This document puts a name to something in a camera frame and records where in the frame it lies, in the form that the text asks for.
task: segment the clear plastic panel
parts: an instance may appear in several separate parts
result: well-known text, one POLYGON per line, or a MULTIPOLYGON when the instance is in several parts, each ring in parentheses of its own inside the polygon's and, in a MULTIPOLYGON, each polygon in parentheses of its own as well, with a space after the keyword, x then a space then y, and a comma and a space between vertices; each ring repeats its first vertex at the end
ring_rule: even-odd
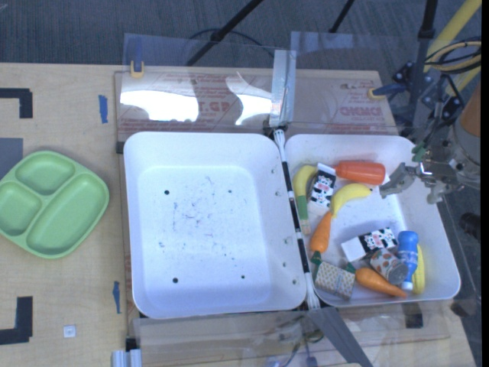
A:
MULTIPOLYGON (((473 365, 448 304, 340 311, 372 365, 473 365)), ((307 311, 133 320, 143 365, 360 365, 333 345, 307 311)))
MULTIPOLYGON (((433 42, 429 52, 437 51, 433 42)), ((367 34, 331 34, 293 31, 290 49, 296 52, 297 72, 331 74, 324 86, 315 90, 314 109, 296 107, 293 128, 318 133, 400 133, 421 141, 433 128, 433 114, 442 114, 441 123, 455 118, 461 104, 453 103, 453 85, 467 101, 477 83, 479 69, 443 75, 426 65, 420 74, 419 97, 414 83, 419 40, 410 37, 384 37, 367 34), (335 77, 354 73, 358 80, 335 85, 335 77), (442 106, 437 105, 441 98, 442 106)), ((477 46, 460 48, 450 59, 473 53, 477 46)))
POLYGON ((295 107, 287 135, 397 135, 387 99, 368 97, 369 89, 380 86, 381 78, 374 70, 298 69, 295 107))
POLYGON ((125 70, 115 77, 118 141, 139 131, 262 133, 273 93, 283 93, 283 83, 274 84, 276 50, 127 34, 125 70))

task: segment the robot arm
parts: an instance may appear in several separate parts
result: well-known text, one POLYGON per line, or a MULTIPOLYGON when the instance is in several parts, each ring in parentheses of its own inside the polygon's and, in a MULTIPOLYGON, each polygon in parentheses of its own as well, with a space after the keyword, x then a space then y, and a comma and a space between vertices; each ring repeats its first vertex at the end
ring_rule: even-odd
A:
POLYGON ((413 150, 416 166, 402 163, 390 175, 390 181, 380 186, 382 197, 400 193, 419 178, 431 189, 427 200, 437 203, 443 194, 464 186, 481 187, 481 83, 455 123, 448 137, 431 141, 413 150))

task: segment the toy carrot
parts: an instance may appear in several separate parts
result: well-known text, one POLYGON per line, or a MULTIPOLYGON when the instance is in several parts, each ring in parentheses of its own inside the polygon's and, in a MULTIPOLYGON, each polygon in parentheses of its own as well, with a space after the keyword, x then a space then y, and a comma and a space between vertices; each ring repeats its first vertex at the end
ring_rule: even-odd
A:
POLYGON ((373 291, 382 292, 393 297, 407 297, 406 292, 399 287, 389 283, 381 274, 378 274, 374 269, 359 268, 355 272, 355 279, 366 288, 373 291))
POLYGON ((313 252, 324 253, 329 245, 329 233, 331 232, 331 211, 326 212, 319 222, 309 243, 313 252))

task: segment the yellow banana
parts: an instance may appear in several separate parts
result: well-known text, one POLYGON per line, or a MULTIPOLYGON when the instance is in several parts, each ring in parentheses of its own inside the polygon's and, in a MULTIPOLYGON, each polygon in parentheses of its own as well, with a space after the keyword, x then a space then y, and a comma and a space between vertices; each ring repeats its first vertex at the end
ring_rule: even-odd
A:
POLYGON ((317 172, 316 166, 306 164, 293 176, 292 188, 296 197, 297 212, 299 214, 300 228, 304 235, 311 233, 309 214, 307 213, 307 183, 317 172))
POLYGON ((362 183, 349 183, 340 187, 331 198, 329 210, 332 212, 332 217, 335 218, 348 201, 369 196, 371 193, 372 190, 362 183))
POLYGON ((425 262, 423 261, 423 251, 418 244, 418 267, 413 274, 413 293, 421 294, 425 290, 425 262))

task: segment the yellow cable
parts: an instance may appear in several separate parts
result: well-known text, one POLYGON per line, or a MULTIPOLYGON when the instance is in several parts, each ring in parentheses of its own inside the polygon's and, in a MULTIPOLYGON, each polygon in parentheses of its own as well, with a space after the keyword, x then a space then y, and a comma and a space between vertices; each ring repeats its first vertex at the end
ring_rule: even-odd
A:
MULTIPOLYGON (((450 22, 445 26, 436 40, 428 49, 427 56, 441 49, 452 42, 460 30, 467 24, 472 15, 481 7, 482 0, 465 0, 464 4, 453 15, 450 22)), ((425 66, 424 72, 429 70, 430 66, 425 66)))
MULTIPOLYGON (((431 56, 427 62, 435 62, 444 54, 451 52, 455 49, 460 49, 461 47, 469 47, 469 46, 482 46, 481 41, 468 41, 468 42, 458 42, 457 44, 448 45, 438 50, 433 56, 431 56)), ((449 72, 452 70, 460 70, 462 68, 469 67, 470 65, 481 61, 481 55, 478 54, 473 56, 470 60, 462 61, 461 63, 457 63, 454 65, 445 65, 443 63, 440 64, 428 64, 428 67, 434 68, 436 70, 441 70, 442 72, 449 72)))

